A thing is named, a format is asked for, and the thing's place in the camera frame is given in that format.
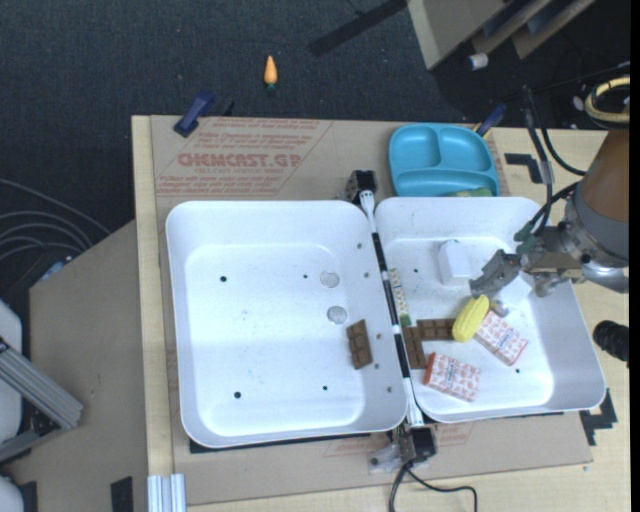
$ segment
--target black connector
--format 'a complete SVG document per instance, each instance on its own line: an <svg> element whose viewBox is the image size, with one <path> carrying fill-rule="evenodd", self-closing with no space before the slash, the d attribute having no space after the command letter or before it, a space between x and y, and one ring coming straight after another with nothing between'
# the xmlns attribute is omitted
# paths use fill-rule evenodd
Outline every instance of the black connector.
<svg viewBox="0 0 640 512"><path fill-rule="evenodd" d="M625 361L629 367L629 327L603 320L593 330L593 341L607 354Z"/></svg>
<svg viewBox="0 0 640 512"><path fill-rule="evenodd" d="M420 428L411 431L413 446L416 451L415 462L424 462L438 453L436 440L430 428Z"/></svg>
<svg viewBox="0 0 640 512"><path fill-rule="evenodd" d="M378 191L376 174L373 171L353 171L345 188L347 201L359 206L360 192L364 190L369 190L372 194Z"/></svg>

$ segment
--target yellow object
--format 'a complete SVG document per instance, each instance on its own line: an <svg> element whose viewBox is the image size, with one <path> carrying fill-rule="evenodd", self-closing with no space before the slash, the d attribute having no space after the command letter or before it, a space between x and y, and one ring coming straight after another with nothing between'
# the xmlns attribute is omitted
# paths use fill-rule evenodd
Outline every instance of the yellow object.
<svg viewBox="0 0 640 512"><path fill-rule="evenodd" d="M614 78L603 84L598 85L591 91L585 100L584 110L587 115L596 123L602 121L604 123L619 124L620 128L624 128L629 125L631 119L631 112L629 109L624 109L622 112L607 112L600 110L596 106L596 102L606 93L618 89L621 87L631 87L631 77Z"/></svg>
<svg viewBox="0 0 640 512"><path fill-rule="evenodd" d="M269 55L267 57L267 65L264 68L264 83L267 84L267 90L275 90L277 81L278 70L276 69L276 63L273 62L273 57Z"/></svg>
<svg viewBox="0 0 640 512"><path fill-rule="evenodd" d="M488 312L489 297L480 295L477 299L473 297L469 299L453 322L451 328L453 339L469 341L473 338Z"/></svg>

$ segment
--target white eraser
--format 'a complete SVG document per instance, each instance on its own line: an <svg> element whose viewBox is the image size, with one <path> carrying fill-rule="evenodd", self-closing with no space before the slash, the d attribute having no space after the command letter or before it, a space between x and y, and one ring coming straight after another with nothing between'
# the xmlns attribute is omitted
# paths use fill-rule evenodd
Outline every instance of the white eraser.
<svg viewBox="0 0 640 512"><path fill-rule="evenodd" d="M505 308L505 312L513 311L529 296L532 289L533 285L525 281L520 273L507 286L501 288L493 300L499 302Z"/></svg>
<svg viewBox="0 0 640 512"><path fill-rule="evenodd" d="M471 279L471 265L467 251L458 240L449 240L438 251L440 278L445 286L464 284Z"/></svg>

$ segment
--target small orange cone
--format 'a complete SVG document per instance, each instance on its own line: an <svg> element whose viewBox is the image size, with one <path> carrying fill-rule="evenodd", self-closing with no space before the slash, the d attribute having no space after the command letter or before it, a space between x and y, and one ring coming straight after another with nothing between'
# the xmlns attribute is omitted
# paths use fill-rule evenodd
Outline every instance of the small orange cone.
<svg viewBox="0 0 640 512"><path fill-rule="evenodd" d="M264 83L267 84L267 91L276 90L276 82L278 81L278 70L273 62L273 57L267 57L267 65L264 68Z"/></svg>

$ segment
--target orange object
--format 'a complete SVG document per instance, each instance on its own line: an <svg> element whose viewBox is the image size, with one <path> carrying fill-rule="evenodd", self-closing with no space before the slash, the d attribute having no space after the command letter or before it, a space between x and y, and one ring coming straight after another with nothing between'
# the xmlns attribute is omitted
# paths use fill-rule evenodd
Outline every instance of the orange object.
<svg viewBox="0 0 640 512"><path fill-rule="evenodd" d="M267 84L267 91L274 91L277 81L278 70L276 69L275 62L273 62L273 57L269 55L267 57L267 65L264 68L264 83Z"/></svg>
<svg viewBox="0 0 640 512"><path fill-rule="evenodd" d="M447 395L473 402L478 394L480 370L442 354L432 353L424 384Z"/></svg>

